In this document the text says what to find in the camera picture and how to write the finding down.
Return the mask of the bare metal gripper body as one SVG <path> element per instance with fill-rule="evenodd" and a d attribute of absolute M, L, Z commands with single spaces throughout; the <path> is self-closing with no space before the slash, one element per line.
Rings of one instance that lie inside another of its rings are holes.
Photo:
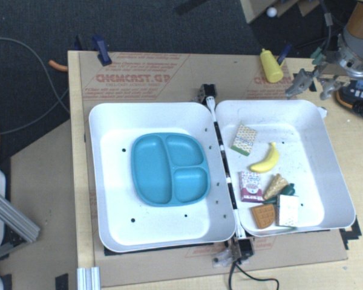
<path fill-rule="evenodd" d="M 327 51 L 317 66 L 323 75 L 363 80 L 363 59 L 351 52 Z"/>

